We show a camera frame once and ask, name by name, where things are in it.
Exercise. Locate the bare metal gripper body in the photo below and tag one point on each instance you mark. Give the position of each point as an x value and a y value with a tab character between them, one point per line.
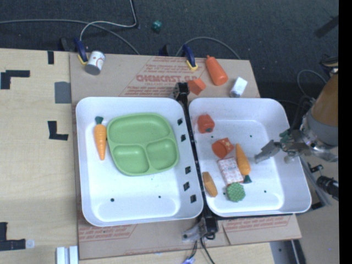
298	147

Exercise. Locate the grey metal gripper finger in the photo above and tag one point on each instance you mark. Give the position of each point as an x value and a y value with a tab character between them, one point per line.
273	145
264	155

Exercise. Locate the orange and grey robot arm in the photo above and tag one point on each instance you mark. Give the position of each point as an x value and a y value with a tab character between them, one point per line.
325	106

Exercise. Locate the orange carrot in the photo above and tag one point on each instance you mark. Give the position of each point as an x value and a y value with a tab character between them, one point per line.
100	140
242	159

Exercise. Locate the white plastic tray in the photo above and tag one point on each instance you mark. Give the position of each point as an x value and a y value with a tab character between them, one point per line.
264	120
143	197

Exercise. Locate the pink and white carton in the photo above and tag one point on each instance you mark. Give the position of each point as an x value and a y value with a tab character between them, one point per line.
230	170

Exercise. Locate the orange can with star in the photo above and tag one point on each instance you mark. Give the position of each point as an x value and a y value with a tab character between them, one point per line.
221	148

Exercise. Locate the green dotted round biscuit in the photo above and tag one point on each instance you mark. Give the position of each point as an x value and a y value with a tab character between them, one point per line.
236	192

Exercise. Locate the orange toy bread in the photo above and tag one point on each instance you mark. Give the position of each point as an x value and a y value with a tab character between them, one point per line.
210	186

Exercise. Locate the small white bottle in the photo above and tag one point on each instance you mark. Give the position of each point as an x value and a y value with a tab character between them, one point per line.
238	87

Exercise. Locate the orange toy pepper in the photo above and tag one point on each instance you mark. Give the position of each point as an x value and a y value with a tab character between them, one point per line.
204	122

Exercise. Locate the thin black rod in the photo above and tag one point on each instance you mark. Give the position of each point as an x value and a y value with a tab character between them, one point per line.
192	144

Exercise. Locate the orange bottle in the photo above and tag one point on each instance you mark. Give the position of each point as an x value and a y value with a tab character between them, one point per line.
216	71

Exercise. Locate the orange carton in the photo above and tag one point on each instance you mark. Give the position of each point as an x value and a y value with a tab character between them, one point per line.
196	86

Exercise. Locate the green divided plate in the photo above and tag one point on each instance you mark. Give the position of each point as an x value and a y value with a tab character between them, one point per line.
137	131

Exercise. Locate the brown cardboard board red print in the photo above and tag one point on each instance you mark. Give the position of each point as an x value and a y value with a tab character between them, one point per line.
154	73

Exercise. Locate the small dark green object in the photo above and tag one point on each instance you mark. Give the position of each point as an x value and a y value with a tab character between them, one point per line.
156	26

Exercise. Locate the white can orange print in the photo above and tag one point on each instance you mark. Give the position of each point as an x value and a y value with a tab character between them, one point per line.
95	62

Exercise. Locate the black cylinder on white bracket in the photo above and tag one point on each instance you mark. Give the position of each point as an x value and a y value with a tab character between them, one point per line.
327	184

